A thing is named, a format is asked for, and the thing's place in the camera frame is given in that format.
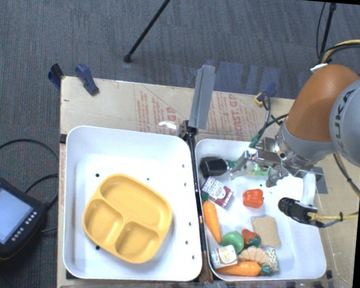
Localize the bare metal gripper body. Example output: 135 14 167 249
252 135 327 183

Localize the green clear plastic bottle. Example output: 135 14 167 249
226 159 271 178

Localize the black rounded block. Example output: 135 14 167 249
199 155 230 179

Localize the orange bell pepper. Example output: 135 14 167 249
241 187 265 210

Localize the pink and maroon carton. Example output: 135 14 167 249
199 175 236 210

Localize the brown bread slice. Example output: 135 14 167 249
248 214 284 250

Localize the orange carrot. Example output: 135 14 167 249
216 258 272 280
196 190 227 245

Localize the red strawberry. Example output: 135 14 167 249
240 229 263 250

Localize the white plastic tray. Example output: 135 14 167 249
182 137 338 288
53 124 216 288

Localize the green apple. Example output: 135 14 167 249
219 229 246 255

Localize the beige croissant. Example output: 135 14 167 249
237 244 272 268

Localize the white patterned packet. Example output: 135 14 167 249
262 247 282 274

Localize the white and orange carton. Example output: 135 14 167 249
209 242 241 272

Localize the yellow divided plate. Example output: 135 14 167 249
78 170 177 267

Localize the brown cardboard board red print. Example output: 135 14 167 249
41 74 360 288

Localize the black cylinder on white bracket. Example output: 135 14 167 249
276 172 323 226

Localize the black block with thin wires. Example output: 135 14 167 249
177 119 199 142

